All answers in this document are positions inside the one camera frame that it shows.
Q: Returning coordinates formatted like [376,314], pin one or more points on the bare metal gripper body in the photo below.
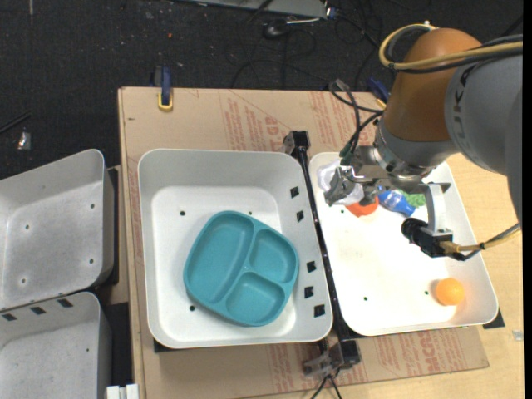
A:
[374,168]

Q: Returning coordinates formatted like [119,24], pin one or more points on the orange toy food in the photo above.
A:
[359,210]

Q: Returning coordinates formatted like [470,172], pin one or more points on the white plastic tray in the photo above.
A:
[166,264]
[382,264]
[50,231]
[50,356]

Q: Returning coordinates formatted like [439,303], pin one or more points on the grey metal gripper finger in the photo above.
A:
[338,187]
[368,194]

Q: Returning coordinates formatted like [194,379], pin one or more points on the green toy broccoli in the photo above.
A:
[417,200]

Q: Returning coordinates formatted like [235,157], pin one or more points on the blue plastic bottle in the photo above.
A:
[397,202]

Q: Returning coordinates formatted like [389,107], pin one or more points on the brown cardboard board red print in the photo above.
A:
[249,119]

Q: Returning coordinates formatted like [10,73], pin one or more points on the blue divided plate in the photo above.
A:
[232,264]

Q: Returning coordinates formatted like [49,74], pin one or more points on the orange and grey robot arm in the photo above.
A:
[420,98]

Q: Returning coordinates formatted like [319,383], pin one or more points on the black cylinder on white bracket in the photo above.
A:
[434,218]

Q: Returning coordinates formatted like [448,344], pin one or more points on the white crumpled packet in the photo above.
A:
[326,175]

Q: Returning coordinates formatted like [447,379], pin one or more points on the orange ball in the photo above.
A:
[450,292]

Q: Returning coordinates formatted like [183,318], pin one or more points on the thin black rod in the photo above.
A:
[322,239]

